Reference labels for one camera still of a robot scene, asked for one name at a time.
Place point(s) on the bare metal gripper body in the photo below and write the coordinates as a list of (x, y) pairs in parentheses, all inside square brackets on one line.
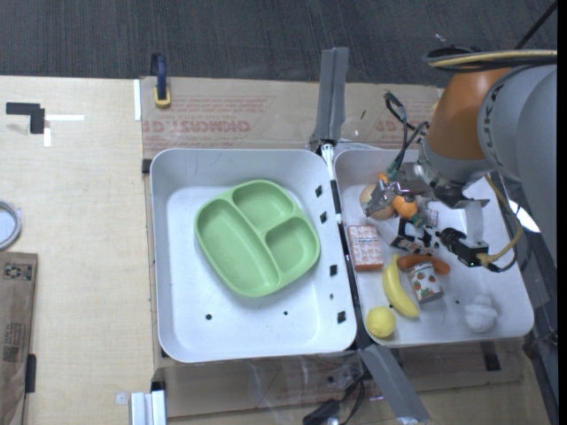
[(414, 179)]

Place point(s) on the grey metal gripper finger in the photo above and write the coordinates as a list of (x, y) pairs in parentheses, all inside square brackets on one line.
[(378, 197), (405, 191)]

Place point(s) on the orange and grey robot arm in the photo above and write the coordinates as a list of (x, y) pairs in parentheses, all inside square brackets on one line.
[(509, 118)]

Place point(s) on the brown bread bun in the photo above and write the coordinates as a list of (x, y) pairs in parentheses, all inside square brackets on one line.
[(384, 213)]

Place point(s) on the orange carrot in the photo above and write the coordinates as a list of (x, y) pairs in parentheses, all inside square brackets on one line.
[(405, 208)]

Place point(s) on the black and white carton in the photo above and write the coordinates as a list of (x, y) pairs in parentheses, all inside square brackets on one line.
[(416, 241)]

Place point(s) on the orange carton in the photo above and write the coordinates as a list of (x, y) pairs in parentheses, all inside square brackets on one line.
[(365, 248)]

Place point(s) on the red sausage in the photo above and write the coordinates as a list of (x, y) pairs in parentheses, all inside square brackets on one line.
[(414, 260)]

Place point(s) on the white can strawberry print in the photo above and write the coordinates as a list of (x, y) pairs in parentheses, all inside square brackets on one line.
[(426, 283)]

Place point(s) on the yellow banana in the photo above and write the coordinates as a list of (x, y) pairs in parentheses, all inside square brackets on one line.
[(396, 292)]

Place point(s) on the yellow lemon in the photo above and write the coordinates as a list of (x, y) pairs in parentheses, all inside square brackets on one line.
[(381, 322)]

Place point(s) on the green divided plate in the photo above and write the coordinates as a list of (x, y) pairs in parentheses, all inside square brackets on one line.
[(248, 237)]

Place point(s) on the white plastic tray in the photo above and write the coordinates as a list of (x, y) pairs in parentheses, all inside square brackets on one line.
[(456, 321), (248, 326)]

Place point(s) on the white garlic bulb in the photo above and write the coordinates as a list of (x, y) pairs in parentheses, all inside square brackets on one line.
[(480, 313)]

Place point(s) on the brown cardboard board red print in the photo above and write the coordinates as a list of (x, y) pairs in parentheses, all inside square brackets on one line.
[(221, 118)]

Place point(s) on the brown paper bag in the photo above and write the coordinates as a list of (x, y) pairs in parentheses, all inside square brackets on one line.
[(15, 326)]

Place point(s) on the black cylinder on white bracket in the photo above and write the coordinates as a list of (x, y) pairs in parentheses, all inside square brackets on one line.
[(474, 224)]

